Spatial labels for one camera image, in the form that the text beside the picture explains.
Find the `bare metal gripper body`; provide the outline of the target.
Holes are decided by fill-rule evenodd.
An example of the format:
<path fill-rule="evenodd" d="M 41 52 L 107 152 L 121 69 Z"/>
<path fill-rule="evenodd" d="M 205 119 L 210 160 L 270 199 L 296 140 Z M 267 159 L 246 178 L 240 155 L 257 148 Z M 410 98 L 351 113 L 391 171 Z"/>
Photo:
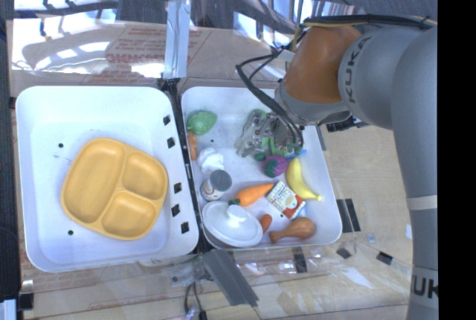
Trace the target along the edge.
<path fill-rule="evenodd" d="M 280 116 L 261 109 L 251 111 L 234 144 L 237 155 L 253 159 L 291 158 L 298 154 L 298 132 Z"/>

